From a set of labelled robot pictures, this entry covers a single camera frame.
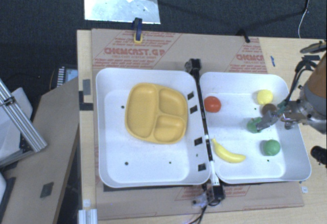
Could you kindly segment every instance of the banana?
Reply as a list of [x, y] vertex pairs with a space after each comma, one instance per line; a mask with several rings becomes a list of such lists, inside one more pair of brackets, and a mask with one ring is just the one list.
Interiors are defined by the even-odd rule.
[[246, 156], [242, 154], [229, 152], [222, 145], [220, 145], [215, 139], [212, 139], [212, 142], [214, 144], [215, 153], [219, 158], [223, 159], [224, 161], [230, 163], [239, 163], [245, 160]]

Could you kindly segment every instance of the yellow divided plate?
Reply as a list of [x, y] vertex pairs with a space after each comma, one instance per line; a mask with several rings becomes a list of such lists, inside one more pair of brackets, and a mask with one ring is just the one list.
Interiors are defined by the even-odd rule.
[[125, 127], [134, 137], [155, 143], [171, 144], [185, 134], [188, 104], [171, 88], [140, 83], [129, 93]]

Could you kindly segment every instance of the red tomato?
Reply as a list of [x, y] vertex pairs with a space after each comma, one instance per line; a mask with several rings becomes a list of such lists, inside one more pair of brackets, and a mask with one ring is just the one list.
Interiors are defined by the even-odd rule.
[[207, 112], [219, 112], [221, 108], [221, 102], [214, 96], [208, 96], [204, 99], [204, 108]]

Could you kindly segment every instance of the blue pen mark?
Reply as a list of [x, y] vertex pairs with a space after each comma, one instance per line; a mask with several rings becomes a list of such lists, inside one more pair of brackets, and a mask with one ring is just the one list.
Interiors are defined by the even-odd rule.
[[276, 67], [275, 62], [274, 62], [275, 59], [272, 56], [270, 56], [270, 59], [271, 59], [272, 66]]

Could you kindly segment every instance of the yellow lemon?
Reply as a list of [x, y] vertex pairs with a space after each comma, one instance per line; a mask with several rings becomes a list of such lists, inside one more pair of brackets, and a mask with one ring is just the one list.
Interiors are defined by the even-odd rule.
[[261, 90], [258, 92], [256, 99], [259, 104], [268, 104], [271, 103], [273, 99], [273, 94], [269, 90]]

